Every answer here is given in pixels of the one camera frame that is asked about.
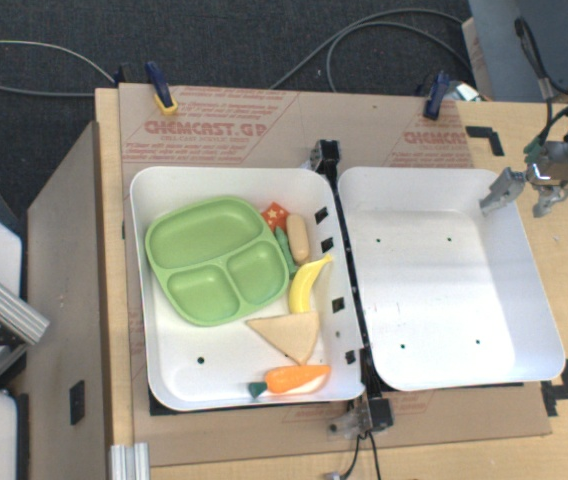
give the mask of dark floor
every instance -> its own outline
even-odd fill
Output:
[[[352,22],[405,8],[470,17],[467,0],[0,0],[0,39],[63,46],[109,74],[130,63],[140,82],[143,63],[154,60],[171,84],[266,89]],[[385,20],[425,31],[467,60],[452,20],[415,12]],[[279,88],[331,90],[325,54]],[[439,70],[472,83],[450,51],[397,25],[351,34],[335,49],[331,68],[340,92],[412,95]],[[110,86],[71,55],[7,45],[0,46],[0,84],[89,95]],[[18,218],[92,117],[90,97],[0,91],[0,193]]]

